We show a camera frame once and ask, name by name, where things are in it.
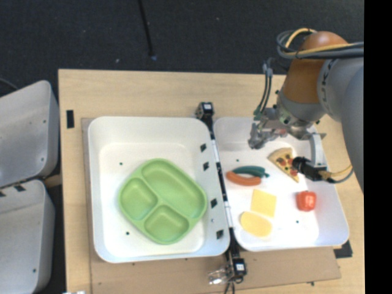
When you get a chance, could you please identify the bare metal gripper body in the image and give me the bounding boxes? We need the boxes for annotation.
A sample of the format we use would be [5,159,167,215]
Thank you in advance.
[255,105,319,141]

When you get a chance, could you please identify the pizza slice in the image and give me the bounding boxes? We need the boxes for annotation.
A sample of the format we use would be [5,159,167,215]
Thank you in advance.
[267,147,301,184]

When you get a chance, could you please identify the green bean pod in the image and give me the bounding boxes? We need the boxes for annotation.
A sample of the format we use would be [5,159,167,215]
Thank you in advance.
[232,165,271,179]

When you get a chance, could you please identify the orange sausage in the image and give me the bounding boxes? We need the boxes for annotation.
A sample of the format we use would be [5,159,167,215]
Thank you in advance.
[225,170,262,187]

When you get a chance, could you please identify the thin black and white rod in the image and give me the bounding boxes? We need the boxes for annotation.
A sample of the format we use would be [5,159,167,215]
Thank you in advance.
[204,115,243,266]

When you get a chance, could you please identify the yellow square cheese slice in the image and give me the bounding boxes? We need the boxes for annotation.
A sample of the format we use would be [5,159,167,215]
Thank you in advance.
[250,189,277,218]

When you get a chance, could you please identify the red bell pepper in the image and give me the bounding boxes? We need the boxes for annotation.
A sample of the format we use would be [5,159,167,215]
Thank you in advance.
[295,190,317,212]

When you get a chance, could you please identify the yellow oval slice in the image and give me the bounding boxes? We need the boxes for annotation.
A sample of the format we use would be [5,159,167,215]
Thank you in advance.
[239,210,273,238]

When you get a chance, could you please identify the green divided plate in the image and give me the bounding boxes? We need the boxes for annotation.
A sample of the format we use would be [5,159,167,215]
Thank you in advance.
[118,158,209,246]

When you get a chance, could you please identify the white plastic tray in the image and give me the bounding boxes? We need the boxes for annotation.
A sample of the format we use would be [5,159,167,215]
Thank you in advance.
[88,115,232,264]
[213,116,350,253]

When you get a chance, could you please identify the black cylinder on white bracket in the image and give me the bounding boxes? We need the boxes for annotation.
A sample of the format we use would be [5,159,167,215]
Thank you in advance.
[290,132,328,182]

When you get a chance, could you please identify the black block with thin wires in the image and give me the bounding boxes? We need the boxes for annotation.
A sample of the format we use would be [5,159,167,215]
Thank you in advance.
[195,101,215,119]
[230,257,248,277]

